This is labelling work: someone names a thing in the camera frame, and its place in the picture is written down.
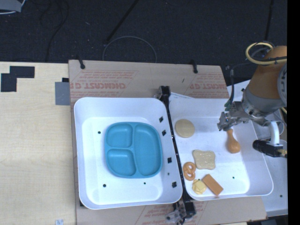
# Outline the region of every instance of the blue plate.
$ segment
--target blue plate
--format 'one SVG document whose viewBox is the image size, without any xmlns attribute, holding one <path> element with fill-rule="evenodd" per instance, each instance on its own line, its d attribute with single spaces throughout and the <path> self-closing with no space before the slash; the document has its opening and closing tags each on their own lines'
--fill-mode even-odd
<svg viewBox="0 0 300 225">
<path fill-rule="evenodd" d="M 105 133 L 105 159 L 109 170 L 118 177 L 153 177 L 163 164 L 157 130 L 141 122 L 112 124 Z"/>
</svg>

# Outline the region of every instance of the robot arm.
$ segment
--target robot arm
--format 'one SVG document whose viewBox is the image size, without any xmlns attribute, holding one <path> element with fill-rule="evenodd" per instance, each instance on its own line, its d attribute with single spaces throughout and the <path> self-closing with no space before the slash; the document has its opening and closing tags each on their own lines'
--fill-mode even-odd
<svg viewBox="0 0 300 225">
<path fill-rule="evenodd" d="M 263 59 L 256 59 L 253 55 L 249 55 L 249 51 L 258 45 L 269 48 Z M 253 147 L 272 157 L 287 157 L 287 154 L 282 156 L 282 153 L 277 153 L 280 148 L 275 148 L 277 145 L 275 141 L 277 141 L 277 136 L 279 137 L 279 134 L 274 131 L 276 125 L 274 126 L 274 122 L 265 118 L 279 108 L 287 107 L 287 47 L 274 47 L 267 42 L 254 43 L 246 49 L 246 57 L 250 62 L 258 65 L 257 69 L 243 91 L 242 100 L 233 101 L 232 94 L 225 104 L 226 109 L 225 112 L 221 112 L 220 121 L 217 124 L 218 129 L 227 131 L 232 126 L 250 120 L 260 126 L 268 126 L 271 134 L 275 134 L 273 139 L 266 142 L 264 146 L 262 146 L 263 141 L 256 140 Z M 271 149 L 274 148 L 274 153 L 263 149 L 269 145 L 272 146 Z"/>
</svg>

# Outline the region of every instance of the white cable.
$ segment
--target white cable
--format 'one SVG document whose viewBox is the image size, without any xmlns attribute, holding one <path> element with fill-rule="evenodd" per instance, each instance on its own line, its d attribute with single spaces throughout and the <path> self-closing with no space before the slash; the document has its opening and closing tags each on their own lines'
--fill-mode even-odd
<svg viewBox="0 0 300 225">
<path fill-rule="evenodd" d="M 157 63 L 158 57 L 157 57 L 157 55 L 156 55 L 156 52 L 155 52 L 154 47 L 153 47 L 150 43 L 148 43 L 146 40 L 144 40 L 144 39 L 142 39 L 142 38 L 140 38 L 140 37 L 135 37 L 135 36 L 123 36 L 123 37 L 118 37 L 118 38 L 116 38 L 115 40 L 109 42 L 109 43 L 105 46 L 105 48 L 104 48 L 104 50 L 103 50 L 103 53 L 102 53 L 102 60 L 103 60 L 103 61 L 104 61 L 105 51 L 107 50 L 108 46 L 109 46 L 111 43 L 113 43 L 114 41 L 117 41 L 117 40 L 122 39 L 122 38 L 136 38 L 136 39 L 139 39 L 139 40 L 145 42 L 146 44 L 148 44 L 148 46 L 153 50 L 153 53 L 154 53 L 154 56 L 155 56 L 155 63 Z"/>
<path fill-rule="evenodd" d="M 271 145 L 278 145 L 279 144 L 279 128 L 278 128 L 278 124 L 276 121 L 271 121 L 269 124 L 268 124 L 268 127 L 269 127 L 269 130 L 270 130 L 270 133 L 271 133 L 271 140 L 269 142 L 269 144 Z"/>
<path fill-rule="evenodd" d="M 25 1 L 26 1 L 26 0 L 23 0 L 23 2 L 22 2 L 22 4 L 21 4 L 21 8 L 23 7 Z M 4 13 L 0 13 L 0 15 L 13 14 L 13 13 L 15 13 L 15 12 L 16 12 L 16 11 L 4 12 Z"/>
</svg>

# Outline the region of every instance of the toy chicken drumstick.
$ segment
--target toy chicken drumstick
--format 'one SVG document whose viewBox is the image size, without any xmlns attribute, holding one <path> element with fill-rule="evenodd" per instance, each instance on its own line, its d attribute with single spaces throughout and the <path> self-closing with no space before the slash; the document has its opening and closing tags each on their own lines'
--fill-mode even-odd
<svg viewBox="0 0 300 225">
<path fill-rule="evenodd" d="M 231 153 L 237 153 L 240 151 L 239 142 L 233 137 L 233 129 L 227 130 L 228 134 L 228 150 Z"/>
</svg>

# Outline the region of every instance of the black cable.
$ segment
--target black cable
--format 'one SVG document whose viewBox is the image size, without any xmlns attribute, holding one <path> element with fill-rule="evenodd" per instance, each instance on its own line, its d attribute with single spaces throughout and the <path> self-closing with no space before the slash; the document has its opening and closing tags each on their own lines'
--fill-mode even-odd
<svg viewBox="0 0 300 225">
<path fill-rule="evenodd" d="M 188 5 L 192 0 L 187 1 L 184 4 L 172 4 L 172 3 L 168 2 L 167 0 L 162 0 L 162 1 L 164 1 L 165 3 L 167 3 L 168 5 L 171 5 L 173 7 L 183 7 L 183 6 Z"/>
<path fill-rule="evenodd" d="M 119 29 L 119 27 L 122 25 L 122 23 L 125 21 L 125 19 L 128 17 L 128 15 L 131 13 L 131 11 L 133 10 L 133 8 L 137 5 L 137 3 L 139 2 L 139 0 L 135 0 L 133 2 L 133 4 L 130 6 L 130 8 L 128 9 L 128 11 L 124 14 L 124 16 L 121 18 L 121 20 L 118 22 L 117 26 L 112 30 L 112 32 L 110 33 L 110 35 L 107 37 L 107 39 L 104 41 L 104 44 L 108 44 L 109 41 L 111 40 L 112 36 L 116 33 L 116 31 Z"/>
<path fill-rule="evenodd" d="M 274 1 L 275 0 L 271 0 L 271 3 L 270 3 L 269 17 L 268 17 L 268 22 L 267 22 L 267 29 L 266 29 L 266 34 L 265 34 L 265 37 L 264 37 L 265 41 L 268 41 L 268 39 L 269 39 L 269 30 L 270 30 L 270 24 L 271 24 L 271 19 L 272 19 L 272 12 L 273 12 Z"/>
<path fill-rule="evenodd" d="M 46 27 L 48 29 L 53 29 L 55 32 L 52 34 L 48 47 L 46 50 L 46 56 L 45 56 L 45 62 L 49 60 L 49 55 L 50 55 L 50 48 L 52 41 L 54 40 L 56 34 L 59 32 L 63 24 L 66 22 L 68 15 L 69 15 L 69 4 L 65 0 L 54 0 L 55 4 L 57 5 L 57 8 L 54 11 L 51 11 L 53 9 L 53 3 L 51 0 L 29 0 L 33 4 L 35 4 L 36 8 L 38 11 L 41 12 L 41 16 L 39 18 L 39 22 L 41 26 Z M 56 15 L 59 14 L 60 16 L 60 22 L 57 25 L 54 26 L 49 26 L 46 25 L 44 20 L 47 19 L 47 16 L 49 15 Z"/>
<path fill-rule="evenodd" d="M 231 94 L 230 94 L 228 101 L 225 103 L 226 111 L 228 111 L 230 109 L 230 106 L 233 102 L 233 97 L 234 97 L 234 69 L 239 66 L 251 65 L 251 64 L 254 64 L 254 63 L 252 63 L 252 62 L 240 63 L 240 64 L 234 65 L 231 68 L 231 70 L 230 70 Z"/>
</svg>

